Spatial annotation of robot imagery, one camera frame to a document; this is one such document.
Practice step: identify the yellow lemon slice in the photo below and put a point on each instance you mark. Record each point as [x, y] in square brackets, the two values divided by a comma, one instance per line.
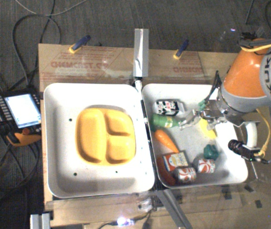
[210, 133]

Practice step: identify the brown cardboard board, red print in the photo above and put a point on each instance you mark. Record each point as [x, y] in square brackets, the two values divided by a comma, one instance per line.
[83, 65]

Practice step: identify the red and white can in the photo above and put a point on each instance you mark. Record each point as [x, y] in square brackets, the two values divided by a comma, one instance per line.
[204, 166]
[185, 174]

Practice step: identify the orange carrot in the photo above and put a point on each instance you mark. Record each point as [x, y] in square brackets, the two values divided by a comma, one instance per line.
[165, 139]

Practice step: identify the black cylinder on white bracket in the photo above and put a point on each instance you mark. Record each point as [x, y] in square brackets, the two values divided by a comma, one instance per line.
[241, 148]

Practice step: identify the black and white carton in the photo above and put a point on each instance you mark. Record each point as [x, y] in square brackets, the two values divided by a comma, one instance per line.
[166, 107]

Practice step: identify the yellow divided plate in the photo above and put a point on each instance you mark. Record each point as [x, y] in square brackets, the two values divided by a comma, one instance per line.
[91, 137]

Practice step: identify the red sausage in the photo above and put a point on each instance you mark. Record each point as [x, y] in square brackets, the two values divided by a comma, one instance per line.
[164, 173]

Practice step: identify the teal green toy block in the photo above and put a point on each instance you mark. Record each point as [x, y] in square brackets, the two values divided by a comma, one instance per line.
[210, 151]

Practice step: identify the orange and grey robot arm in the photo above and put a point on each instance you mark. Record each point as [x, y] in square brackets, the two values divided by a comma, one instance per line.
[244, 80]

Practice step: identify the white plastic tray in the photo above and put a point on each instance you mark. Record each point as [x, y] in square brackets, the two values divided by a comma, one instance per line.
[61, 139]
[192, 139]

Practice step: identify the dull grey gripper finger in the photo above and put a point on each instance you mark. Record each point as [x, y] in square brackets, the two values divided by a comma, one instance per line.
[193, 113]
[187, 123]

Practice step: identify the green bottle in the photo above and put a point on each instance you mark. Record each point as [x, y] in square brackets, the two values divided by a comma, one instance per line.
[164, 121]

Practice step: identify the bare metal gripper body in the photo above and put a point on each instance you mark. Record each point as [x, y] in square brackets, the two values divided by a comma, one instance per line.
[213, 113]

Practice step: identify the orange and white carton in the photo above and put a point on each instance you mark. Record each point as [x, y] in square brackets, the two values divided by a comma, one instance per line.
[174, 161]

